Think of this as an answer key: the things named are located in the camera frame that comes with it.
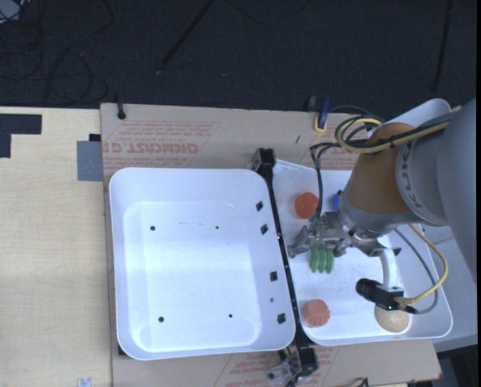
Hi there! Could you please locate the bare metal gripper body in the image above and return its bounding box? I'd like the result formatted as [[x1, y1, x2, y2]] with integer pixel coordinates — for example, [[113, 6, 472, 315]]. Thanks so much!
[[304, 211, 383, 258]]

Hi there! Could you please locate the thin black rod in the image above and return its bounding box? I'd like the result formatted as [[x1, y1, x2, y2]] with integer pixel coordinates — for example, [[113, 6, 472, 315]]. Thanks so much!
[[261, 163, 311, 354]]

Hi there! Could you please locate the green ribbed toy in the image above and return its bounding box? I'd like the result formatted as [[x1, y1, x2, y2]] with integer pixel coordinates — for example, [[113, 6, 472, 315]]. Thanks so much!
[[309, 244, 336, 275]]

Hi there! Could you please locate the orange round toy disc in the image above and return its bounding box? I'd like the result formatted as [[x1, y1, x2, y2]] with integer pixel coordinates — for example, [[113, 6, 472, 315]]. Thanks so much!
[[294, 191, 320, 219]]

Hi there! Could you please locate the white plastic tray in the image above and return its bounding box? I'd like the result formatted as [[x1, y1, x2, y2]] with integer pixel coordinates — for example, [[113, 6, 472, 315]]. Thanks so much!
[[272, 158, 454, 347], [108, 166, 297, 361]]

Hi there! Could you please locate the beige round toy biscuit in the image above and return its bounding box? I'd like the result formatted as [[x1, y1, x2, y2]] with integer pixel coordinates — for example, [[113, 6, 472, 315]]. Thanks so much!
[[374, 302, 412, 335]]

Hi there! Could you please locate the brown cardboard board red print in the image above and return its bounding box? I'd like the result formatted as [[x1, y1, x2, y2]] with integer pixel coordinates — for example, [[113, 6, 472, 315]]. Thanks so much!
[[99, 102, 443, 387]]

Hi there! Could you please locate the black cylinder on white bracket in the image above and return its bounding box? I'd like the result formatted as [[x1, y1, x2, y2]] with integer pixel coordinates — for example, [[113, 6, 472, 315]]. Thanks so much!
[[355, 235, 405, 312]]

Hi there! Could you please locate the black block with thin wires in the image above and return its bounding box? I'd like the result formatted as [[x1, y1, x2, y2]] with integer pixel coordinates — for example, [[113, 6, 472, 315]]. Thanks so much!
[[298, 346, 320, 375], [250, 148, 276, 173]]

